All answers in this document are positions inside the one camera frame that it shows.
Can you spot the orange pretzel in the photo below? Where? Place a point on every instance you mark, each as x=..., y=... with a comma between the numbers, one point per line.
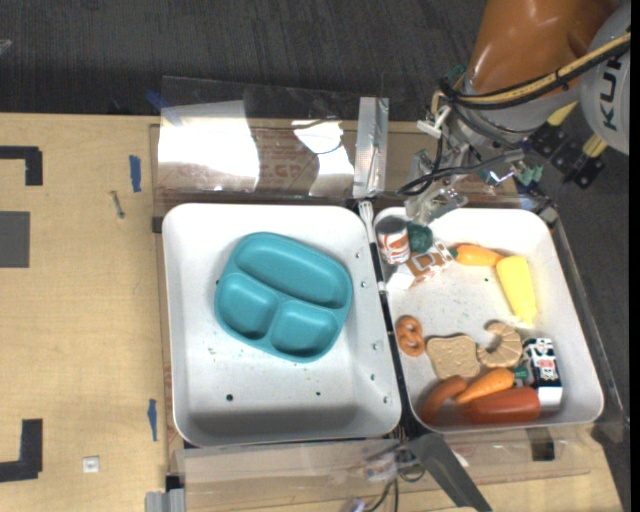
x=410, y=336

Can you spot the orange sausage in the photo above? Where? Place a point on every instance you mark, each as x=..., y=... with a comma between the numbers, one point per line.
x=439, y=397

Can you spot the white plastic tray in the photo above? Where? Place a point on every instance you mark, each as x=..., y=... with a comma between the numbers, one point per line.
x=465, y=300
x=200, y=320

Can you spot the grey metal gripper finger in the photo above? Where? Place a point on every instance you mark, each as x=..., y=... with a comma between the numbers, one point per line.
x=417, y=210
x=450, y=199

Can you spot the yellow-orange carrot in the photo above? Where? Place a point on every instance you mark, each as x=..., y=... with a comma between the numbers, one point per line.
x=475, y=255

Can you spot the green broccoli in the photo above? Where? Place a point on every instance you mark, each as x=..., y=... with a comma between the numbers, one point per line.
x=420, y=236

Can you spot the thin black and white rod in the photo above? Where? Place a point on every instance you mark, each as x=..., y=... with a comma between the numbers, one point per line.
x=384, y=295

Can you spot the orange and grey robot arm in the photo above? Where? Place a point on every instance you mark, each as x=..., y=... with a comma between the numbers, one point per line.
x=520, y=45

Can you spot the blue divided plate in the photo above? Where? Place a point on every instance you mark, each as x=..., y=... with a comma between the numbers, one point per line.
x=280, y=295

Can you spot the small dark screw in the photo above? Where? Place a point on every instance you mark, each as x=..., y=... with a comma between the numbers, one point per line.
x=117, y=204

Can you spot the tan bread slice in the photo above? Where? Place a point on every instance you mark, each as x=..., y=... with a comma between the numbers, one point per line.
x=452, y=356

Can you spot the yellow bottle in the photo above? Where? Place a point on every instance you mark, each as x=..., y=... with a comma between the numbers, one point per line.
x=517, y=285

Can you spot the orange carrot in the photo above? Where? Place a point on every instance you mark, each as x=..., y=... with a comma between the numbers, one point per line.
x=487, y=385

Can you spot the small white square block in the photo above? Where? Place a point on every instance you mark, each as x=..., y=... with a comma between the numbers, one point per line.
x=90, y=464

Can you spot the red bottle with white cap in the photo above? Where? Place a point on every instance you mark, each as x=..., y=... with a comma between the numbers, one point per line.
x=505, y=406

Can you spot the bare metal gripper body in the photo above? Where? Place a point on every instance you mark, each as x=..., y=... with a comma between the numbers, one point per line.
x=436, y=167

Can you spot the orange and white can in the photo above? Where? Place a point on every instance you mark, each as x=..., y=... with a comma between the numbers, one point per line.
x=393, y=245

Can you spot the black and white carton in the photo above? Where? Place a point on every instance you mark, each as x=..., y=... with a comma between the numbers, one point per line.
x=544, y=362

